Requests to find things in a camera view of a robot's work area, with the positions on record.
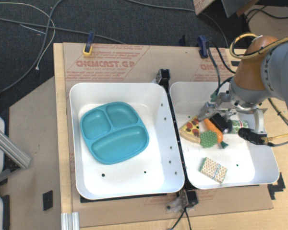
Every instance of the toy pizza slice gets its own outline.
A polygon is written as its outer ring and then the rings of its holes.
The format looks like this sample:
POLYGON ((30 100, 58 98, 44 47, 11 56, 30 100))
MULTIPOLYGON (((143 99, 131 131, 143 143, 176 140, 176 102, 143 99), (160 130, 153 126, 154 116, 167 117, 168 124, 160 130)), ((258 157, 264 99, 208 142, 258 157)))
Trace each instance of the toy pizza slice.
POLYGON ((194 116, 184 126, 182 126, 179 129, 180 136, 188 141, 200 144, 201 143, 200 127, 198 124, 199 120, 197 119, 197 116, 194 116))

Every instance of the metal bracket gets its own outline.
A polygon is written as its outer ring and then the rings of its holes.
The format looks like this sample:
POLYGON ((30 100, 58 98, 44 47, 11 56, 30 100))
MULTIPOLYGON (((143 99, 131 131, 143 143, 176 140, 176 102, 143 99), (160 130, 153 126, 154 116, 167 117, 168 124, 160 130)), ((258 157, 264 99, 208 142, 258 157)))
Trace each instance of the metal bracket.
POLYGON ((187 193, 185 190, 181 190, 180 195, 166 206, 168 212, 179 212, 183 210, 188 205, 187 193))
MULTIPOLYGON (((12 141, 0 131, 0 150, 4 152, 13 162, 19 166, 19 168, 25 169, 28 168, 31 158, 25 154, 22 150, 17 148, 12 141)), ((6 169, 0 173, 0 182, 8 178, 12 173, 17 171, 6 169)))
POLYGON ((61 230, 80 230, 79 212, 62 213, 61 230))
POLYGON ((156 75, 156 83, 165 87, 166 91, 168 91, 168 86, 169 83, 168 81, 170 80, 170 72, 169 69, 159 69, 157 75, 156 75))

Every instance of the yellow cable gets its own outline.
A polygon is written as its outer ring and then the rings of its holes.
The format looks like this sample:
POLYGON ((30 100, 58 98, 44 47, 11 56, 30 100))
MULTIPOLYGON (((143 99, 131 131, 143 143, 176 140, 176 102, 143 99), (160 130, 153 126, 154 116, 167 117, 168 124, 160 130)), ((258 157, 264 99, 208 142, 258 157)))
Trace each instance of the yellow cable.
POLYGON ((261 48, 260 50, 258 51, 255 51, 253 53, 251 53, 250 55, 242 55, 242 56, 239 56, 239 55, 236 55, 235 52, 233 51, 233 45, 235 43, 237 43, 238 41, 240 41, 241 39, 245 38, 245 37, 254 37, 254 38, 257 38, 258 36, 253 34, 253 33, 245 33, 245 34, 242 34, 240 36, 238 36, 234 42, 231 43, 230 47, 229 47, 229 52, 230 54, 234 57, 234 58, 238 58, 238 59, 249 59, 249 58, 252 58, 252 57, 255 57, 256 55, 262 55, 264 52, 266 52, 267 50, 279 45, 279 44, 282 44, 284 42, 287 42, 288 41, 288 37, 285 37, 285 38, 282 38, 282 39, 279 39, 269 45, 267 45, 266 47, 263 47, 261 48))
POLYGON ((283 134, 283 135, 274 136, 274 137, 262 137, 262 140, 264 140, 265 142, 268 142, 268 141, 272 141, 272 140, 284 138, 284 137, 288 137, 288 134, 283 134))

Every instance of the toy carrot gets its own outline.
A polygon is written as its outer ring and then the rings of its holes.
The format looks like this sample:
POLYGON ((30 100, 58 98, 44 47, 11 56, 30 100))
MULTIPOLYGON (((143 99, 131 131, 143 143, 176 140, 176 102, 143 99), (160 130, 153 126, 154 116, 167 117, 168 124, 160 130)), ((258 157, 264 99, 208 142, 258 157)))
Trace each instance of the toy carrot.
POLYGON ((227 147, 228 144, 223 141, 223 133, 208 118, 204 119, 204 123, 208 130, 216 133, 217 142, 221 144, 222 148, 227 147))

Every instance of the patterned box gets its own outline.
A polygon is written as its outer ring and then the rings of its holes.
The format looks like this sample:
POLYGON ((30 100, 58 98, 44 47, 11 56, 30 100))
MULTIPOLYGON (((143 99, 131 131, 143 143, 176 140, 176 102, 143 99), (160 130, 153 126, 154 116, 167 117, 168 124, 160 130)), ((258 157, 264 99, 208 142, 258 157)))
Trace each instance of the patterned box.
POLYGON ((205 158, 200 168, 200 172, 214 181, 222 183, 224 181, 227 169, 212 159, 205 158))

